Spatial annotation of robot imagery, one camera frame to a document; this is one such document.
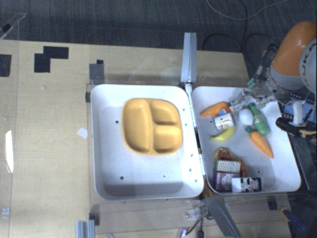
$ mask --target gray floor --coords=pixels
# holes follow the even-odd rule
[[[242,0],[252,15],[281,0]],[[244,17],[237,0],[210,0],[225,14]],[[17,12],[27,13],[21,24],[22,40],[107,44],[181,49],[184,32],[196,32],[198,48],[208,34],[223,33],[242,41],[246,21],[225,18],[206,0],[0,0],[0,24]],[[246,35],[265,33],[280,43],[288,30],[302,20],[316,22],[317,0],[290,0],[270,7],[248,20]],[[249,72],[273,41],[253,36],[246,43]],[[206,50],[238,52],[229,38],[216,36]]]

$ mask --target yellow banana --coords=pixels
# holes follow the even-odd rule
[[[228,140],[229,138],[231,138],[234,134],[234,132],[236,131],[236,127],[230,127],[225,129],[222,133],[216,135],[216,136],[210,136],[210,140],[216,140],[219,142],[224,142],[226,140]]]

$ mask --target bottle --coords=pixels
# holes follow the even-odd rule
[[[271,130],[269,129],[267,125],[264,115],[261,113],[260,110],[257,109],[256,104],[255,103],[249,104],[249,109],[251,110],[253,114],[253,124],[254,124],[254,127],[257,129],[258,133],[260,133],[261,136],[268,135]]]

